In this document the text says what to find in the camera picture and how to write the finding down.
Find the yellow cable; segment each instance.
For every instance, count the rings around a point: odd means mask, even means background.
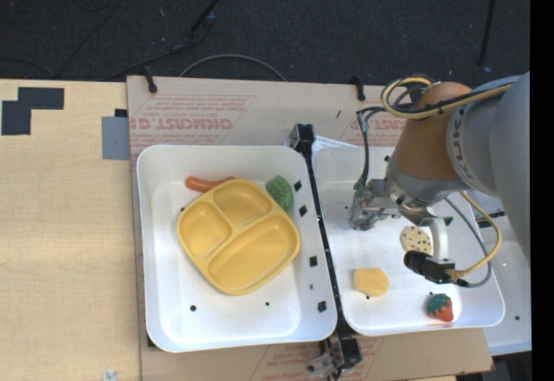
[[[456,269],[447,270],[446,272],[450,275],[450,278],[452,279],[452,281],[456,281],[462,276],[466,276],[467,274],[472,273],[475,269],[491,261],[492,258],[499,251],[500,244],[502,243],[502,233],[500,232],[499,226],[496,225],[493,219],[479,205],[477,205],[477,203],[471,197],[469,197],[465,192],[461,191],[460,195],[462,195],[463,198],[466,201],[468,201],[491,224],[493,229],[496,231],[496,244],[494,244],[494,247],[482,260],[475,263],[470,268],[466,268],[465,270],[456,270]]]
[[[464,104],[467,104],[469,102],[475,102],[476,100],[484,100],[485,98],[489,98],[491,96],[496,96],[497,94],[504,93],[508,88],[512,86],[512,84],[505,84],[504,86],[499,86],[496,88],[491,88],[490,90],[486,90],[480,94],[467,96],[466,98],[463,98],[463,95],[461,96],[460,100],[457,100],[456,102],[452,102],[450,104],[445,104],[444,106],[441,106],[440,108],[434,108],[431,110],[427,110],[420,113],[408,113],[408,112],[402,112],[400,110],[394,109],[388,102],[388,98],[392,91],[401,86],[402,84],[406,84],[409,82],[424,82],[428,83],[428,85],[431,85],[430,81],[427,78],[422,77],[409,77],[404,78],[401,80],[393,81],[391,82],[382,92],[381,92],[381,101],[383,103],[384,109],[392,114],[393,116],[396,116],[397,118],[402,119],[421,119],[421,118],[427,118],[428,116],[433,116],[435,114],[438,114],[439,112],[443,112],[445,110],[448,110],[450,108],[463,106]]]

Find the white tray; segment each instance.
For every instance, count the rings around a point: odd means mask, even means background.
[[[370,177],[383,178],[384,158],[393,149],[371,147]],[[434,284],[403,264],[405,254],[400,232],[410,225],[405,218],[377,222],[374,229],[356,231],[348,219],[354,194],[353,185],[362,173],[364,150],[360,147],[325,147],[314,155],[313,167],[327,232],[338,291],[346,322],[358,333],[368,336],[421,332],[435,329],[487,327],[504,316],[504,301],[494,274],[481,287]],[[457,194],[449,198],[470,220],[469,204]],[[453,216],[448,226],[448,258],[456,268],[468,268],[483,257],[483,252],[464,221],[445,202],[435,206],[439,216]],[[370,297],[354,289],[356,268],[381,268],[389,277],[389,291]],[[486,265],[469,274],[469,282],[481,281]],[[454,321],[445,323],[425,313],[429,293],[445,293],[453,301]]]
[[[200,195],[184,185],[190,175],[208,180],[235,176],[261,187],[276,175],[291,185],[300,181],[288,211],[301,237],[293,262],[250,294],[216,290],[177,239],[181,209]],[[137,176],[146,328],[158,347],[189,352],[318,341],[332,334],[337,310],[306,162],[299,153],[284,146],[154,145],[140,154]]]

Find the strawberry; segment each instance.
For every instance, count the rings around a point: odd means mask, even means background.
[[[446,294],[433,294],[427,301],[426,310],[431,318],[436,318],[444,322],[452,322],[454,313],[452,312],[452,300]]]

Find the yellow plate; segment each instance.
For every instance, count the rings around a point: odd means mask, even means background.
[[[232,179],[189,204],[177,236],[196,267],[225,294],[262,286],[300,251],[290,216],[258,184]]]

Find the black clip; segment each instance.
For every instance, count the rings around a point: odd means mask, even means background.
[[[362,80],[360,79],[360,77],[357,74],[355,74],[348,81],[348,83],[352,84],[353,86],[356,86],[356,90],[358,92],[358,100],[365,101],[364,84],[362,84]]]
[[[148,91],[151,94],[154,94],[158,91],[158,86],[154,84],[154,79],[152,78],[152,72],[150,71],[150,68],[148,66],[142,66],[140,68],[140,74],[146,77],[146,80],[148,81]]]

